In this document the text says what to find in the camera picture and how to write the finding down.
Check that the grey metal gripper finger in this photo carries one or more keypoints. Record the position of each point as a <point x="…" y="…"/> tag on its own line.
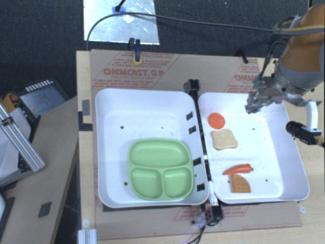
<point x="260" y="104"/>
<point x="250" y="105"/>

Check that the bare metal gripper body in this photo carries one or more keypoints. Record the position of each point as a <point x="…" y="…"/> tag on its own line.
<point x="273" y="91"/>

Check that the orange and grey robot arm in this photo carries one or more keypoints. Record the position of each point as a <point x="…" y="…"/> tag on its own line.
<point x="303" y="44"/>

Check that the orange round slice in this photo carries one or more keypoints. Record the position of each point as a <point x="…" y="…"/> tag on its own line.
<point x="216" y="121"/>

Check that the white plastic tray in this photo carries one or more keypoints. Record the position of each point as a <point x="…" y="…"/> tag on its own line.
<point x="142" y="110"/>
<point x="264" y="146"/>

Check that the beige bread slice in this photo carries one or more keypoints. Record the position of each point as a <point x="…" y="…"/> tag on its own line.
<point x="224" y="139"/>

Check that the thin black and white rod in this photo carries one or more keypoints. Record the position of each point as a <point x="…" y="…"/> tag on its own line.
<point x="202" y="136"/>

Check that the orange carrot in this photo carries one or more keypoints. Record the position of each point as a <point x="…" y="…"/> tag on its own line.
<point x="237" y="169"/>

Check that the brown waffle wedge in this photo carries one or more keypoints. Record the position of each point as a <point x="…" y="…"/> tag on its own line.
<point x="240" y="185"/>

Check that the brown cardboard board, red print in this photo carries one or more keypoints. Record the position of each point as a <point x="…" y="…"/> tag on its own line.
<point x="157" y="70"/>

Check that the green divided plate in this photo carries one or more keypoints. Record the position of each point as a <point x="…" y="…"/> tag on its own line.
<point x="160" y="166"/>

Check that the black cylinder on white bracket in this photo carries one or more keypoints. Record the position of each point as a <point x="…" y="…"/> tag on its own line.
<point x="299" y="131"/>

